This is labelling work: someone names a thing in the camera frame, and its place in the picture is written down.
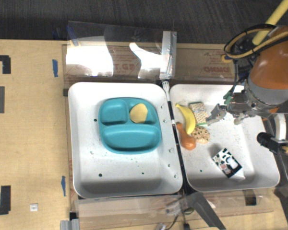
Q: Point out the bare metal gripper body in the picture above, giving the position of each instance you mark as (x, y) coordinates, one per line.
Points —
(240, 104)

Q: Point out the white plastic tray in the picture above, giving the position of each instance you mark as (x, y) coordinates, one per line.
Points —
(124, 171)
(230, 133)

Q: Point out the yellow banana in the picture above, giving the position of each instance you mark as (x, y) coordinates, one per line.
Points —
(189, 118)

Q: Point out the black cylinder on white bracket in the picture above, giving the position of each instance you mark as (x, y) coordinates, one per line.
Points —
(270, 140)

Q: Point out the black and white carton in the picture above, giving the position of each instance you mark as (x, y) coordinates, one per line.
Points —
(226, 163)

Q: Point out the tan dotted biscuit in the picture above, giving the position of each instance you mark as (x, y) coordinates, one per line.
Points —
(201, 135)

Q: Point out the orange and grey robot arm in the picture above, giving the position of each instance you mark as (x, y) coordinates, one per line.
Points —
(271, 68)

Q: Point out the yellow round toy biscuit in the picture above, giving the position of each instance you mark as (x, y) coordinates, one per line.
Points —
(138, 113)

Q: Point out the blue divided plate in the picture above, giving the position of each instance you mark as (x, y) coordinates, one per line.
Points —
(129, 135)

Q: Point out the white patterned packet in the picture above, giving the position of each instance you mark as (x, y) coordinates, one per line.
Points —
(199, 111)

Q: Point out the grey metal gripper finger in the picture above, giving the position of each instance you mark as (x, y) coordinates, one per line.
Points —
(217, 114)
(240, 120)

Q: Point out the orange carrot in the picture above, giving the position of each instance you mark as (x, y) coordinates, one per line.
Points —
(187, 140)

